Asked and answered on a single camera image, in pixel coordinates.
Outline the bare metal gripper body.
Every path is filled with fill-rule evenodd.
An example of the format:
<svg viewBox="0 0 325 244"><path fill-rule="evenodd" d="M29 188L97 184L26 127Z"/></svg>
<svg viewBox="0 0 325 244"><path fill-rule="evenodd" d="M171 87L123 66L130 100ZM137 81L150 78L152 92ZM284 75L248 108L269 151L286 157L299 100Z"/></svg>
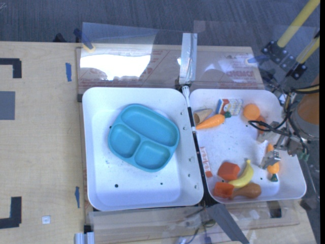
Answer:
<svg viewBox="0 0 325 244"><path fill-rule="evenodd" d="M274 145L274 149L283 150L292 157L306 157L306 145L299 136L295 135L288 129L280 129L279 135L280 136Z"/></svg>

